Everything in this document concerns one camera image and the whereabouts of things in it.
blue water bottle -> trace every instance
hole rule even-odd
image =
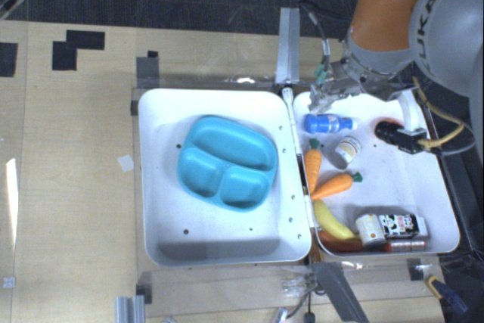
[[[309,114],[304,119],[304,129],[309,133],[335,133],[345,128],[355,129],[356,121],[348,117],[339,117],[335,114],[322,114],[318,116]]]

wooden surface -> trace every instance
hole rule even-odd
[[[65,41],[68,29],[105,31],[106,47],[79,50],[76,72],[52,71],[52,42]],[[136,56],[158,51],[163,73],[263,77],[274,72],[277,43],[274,36],[28,25],[17,249],[13,273],[2,268],[17,283],[13,293],[0,293],[0,306],[8,308],[11,300],[12,323],[115,321],[116,298],[135,292],[134,176],[123,172],[117,158],[133,156],[129,104]],[[317,39],[301,41],[303,76],[311,76],[320,56]],[[3,83],[2,98],[8,93]],[[18,106],[11,110],[15,115]],[[369,300],[362,306],[371,321],[443,321],[439,301],[430,296]],[[314,310],[318,321],[340,321],[328,303]],[[174,318],[178,323],[269,322],[274,313],[271,306]],[[160,323],[163,317],[147,321]]]

